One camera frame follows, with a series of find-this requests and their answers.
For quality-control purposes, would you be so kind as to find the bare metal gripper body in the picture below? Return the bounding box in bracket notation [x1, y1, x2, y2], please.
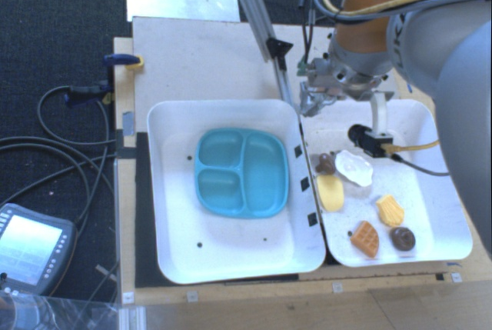
[305, 58, 396, 102]

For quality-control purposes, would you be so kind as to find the brown chocolate toy piece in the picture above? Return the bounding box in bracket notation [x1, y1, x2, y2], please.
[315, 152, 337, 174]

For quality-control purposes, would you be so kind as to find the white fried egg toy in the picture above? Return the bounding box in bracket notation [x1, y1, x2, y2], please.
[334, 149, 374, 188]

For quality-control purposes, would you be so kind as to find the blue divided plate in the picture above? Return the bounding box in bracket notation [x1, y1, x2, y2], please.
[194, 127, 291, 220]

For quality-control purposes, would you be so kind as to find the yellow oval toy bread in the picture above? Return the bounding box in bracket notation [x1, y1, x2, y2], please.
[316, 174, 345, 213]

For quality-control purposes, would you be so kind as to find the pale wood board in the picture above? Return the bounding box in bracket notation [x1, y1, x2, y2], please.
[131, 15, 414, 135]

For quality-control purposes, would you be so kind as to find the yellow ridged toy biscuit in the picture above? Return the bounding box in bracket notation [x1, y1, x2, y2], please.
[375, 194, 406, 228]

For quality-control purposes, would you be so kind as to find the orange toy waffle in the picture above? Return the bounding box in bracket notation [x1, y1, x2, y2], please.
[349, 220, 381, 259]

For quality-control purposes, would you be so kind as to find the white plastic tray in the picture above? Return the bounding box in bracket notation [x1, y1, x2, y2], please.
[298, 98, 474, 268]
[147, 98, 328, 285]

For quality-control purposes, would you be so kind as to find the brown toy doughnut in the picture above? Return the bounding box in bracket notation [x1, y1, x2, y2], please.
[389, 226, 417, 252]

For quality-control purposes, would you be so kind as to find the black cylinder on white bracket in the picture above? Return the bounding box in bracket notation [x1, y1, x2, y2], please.
[347, 91, 396, 159]

